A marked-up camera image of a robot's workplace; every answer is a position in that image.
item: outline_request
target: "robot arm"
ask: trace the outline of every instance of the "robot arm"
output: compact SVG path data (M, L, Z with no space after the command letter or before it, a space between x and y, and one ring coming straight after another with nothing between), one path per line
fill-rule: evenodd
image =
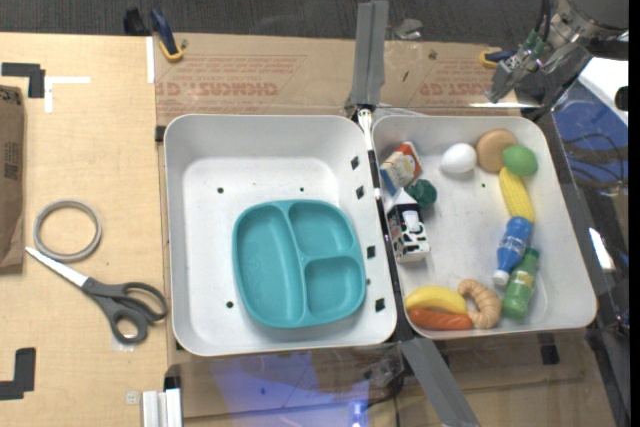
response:
M629 0L547 0L544 23L516 53L501 61L485 96L496 103L528 74L550 73L574 50L593 56L628 59Z

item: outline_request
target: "scissors handle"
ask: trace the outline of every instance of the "scissors handle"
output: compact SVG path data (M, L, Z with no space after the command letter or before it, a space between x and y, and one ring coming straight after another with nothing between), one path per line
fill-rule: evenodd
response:
M161 320L168 313L167 302L162 293L146 283L129 282L118 285L106 285L93 278L88 278L82 290L100 305L109 320L111 331L121 343L131 344L144 340L147 336L149 322ZM151 294L159 309L152 309L141 299L131 297L129 292L142 291ZM137 333L126 335L120 330L121 320L131 322Z

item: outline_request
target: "white egg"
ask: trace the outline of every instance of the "white egg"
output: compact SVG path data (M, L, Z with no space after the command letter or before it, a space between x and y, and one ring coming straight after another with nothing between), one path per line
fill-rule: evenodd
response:
M477 162L478 155L475 148L467 143L458 143L442 154L440 169L446 173L466 173L471 171Z

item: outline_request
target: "brown paper bag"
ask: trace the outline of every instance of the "brown paper bag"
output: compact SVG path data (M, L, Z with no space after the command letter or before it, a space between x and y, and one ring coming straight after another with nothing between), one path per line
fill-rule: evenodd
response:
M24 127L20 89L0 85L0 267L24 254Z

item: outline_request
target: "green bottle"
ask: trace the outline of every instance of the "green bottle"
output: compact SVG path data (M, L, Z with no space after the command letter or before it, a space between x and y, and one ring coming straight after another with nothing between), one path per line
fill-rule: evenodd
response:
M502 313L505 317L519 320L526 316L529 300L533 295L539 256L535 249L527 248L522 262L511 272L502 301Z

